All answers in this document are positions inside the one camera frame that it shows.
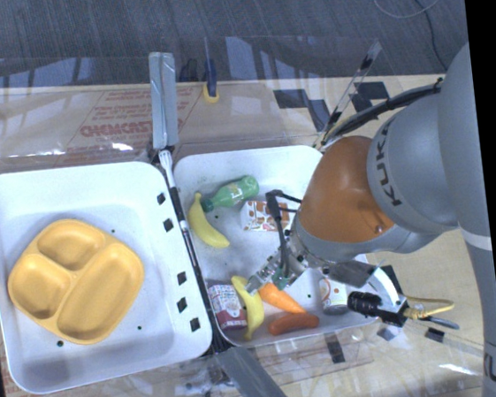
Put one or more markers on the orange sausage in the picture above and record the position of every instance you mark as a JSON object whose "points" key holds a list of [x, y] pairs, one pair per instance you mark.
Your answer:
{"points": [[293, 322]]}

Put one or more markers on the yellow banana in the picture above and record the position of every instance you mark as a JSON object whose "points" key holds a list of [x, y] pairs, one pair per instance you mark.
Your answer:
{"points": [[254, 310], [204, 229]]}

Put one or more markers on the orange carrot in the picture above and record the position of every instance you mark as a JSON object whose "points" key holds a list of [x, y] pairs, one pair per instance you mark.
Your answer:
{"points": [[282, 299]]}

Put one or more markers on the white can with orange print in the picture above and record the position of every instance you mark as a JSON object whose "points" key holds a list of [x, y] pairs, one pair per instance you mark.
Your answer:
{"points": [[332, 297]]}

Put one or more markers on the red and white can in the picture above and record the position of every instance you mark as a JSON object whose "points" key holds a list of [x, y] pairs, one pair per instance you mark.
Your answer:
{"points": [[226, 304]]}

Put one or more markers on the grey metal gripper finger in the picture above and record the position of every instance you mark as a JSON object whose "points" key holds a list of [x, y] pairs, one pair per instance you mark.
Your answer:
{"points": [[256, 283]]}

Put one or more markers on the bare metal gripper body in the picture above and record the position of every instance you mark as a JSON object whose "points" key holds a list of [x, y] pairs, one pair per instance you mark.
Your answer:
{"points": [[293, 264]]}

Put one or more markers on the green plastic bottle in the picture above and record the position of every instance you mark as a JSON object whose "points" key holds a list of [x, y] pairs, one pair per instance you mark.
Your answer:
{"points": [[231, 192]]}

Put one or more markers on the white carton with orange print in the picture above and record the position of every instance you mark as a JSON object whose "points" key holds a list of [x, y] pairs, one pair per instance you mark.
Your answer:
{"points": [[256, 216]]}

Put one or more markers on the white plastic tray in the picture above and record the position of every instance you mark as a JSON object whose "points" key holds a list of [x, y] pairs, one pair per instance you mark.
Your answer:
{"points": [[82, 185], [244, 167]]}

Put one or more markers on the brown cardboard board red print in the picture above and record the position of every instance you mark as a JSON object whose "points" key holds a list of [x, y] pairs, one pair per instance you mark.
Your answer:
{"points": [[102, 129]]}

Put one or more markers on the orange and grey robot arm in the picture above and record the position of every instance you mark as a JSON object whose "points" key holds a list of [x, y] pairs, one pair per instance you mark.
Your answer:
{"points": [[411, 183]]}

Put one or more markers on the yellow divided plate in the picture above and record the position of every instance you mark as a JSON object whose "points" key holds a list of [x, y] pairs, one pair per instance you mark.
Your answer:
{"points": [[77, 281]]}

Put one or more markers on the black cylinder on white bracket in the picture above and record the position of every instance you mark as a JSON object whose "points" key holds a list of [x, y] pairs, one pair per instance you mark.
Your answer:
{"points": [[366, 302]]}

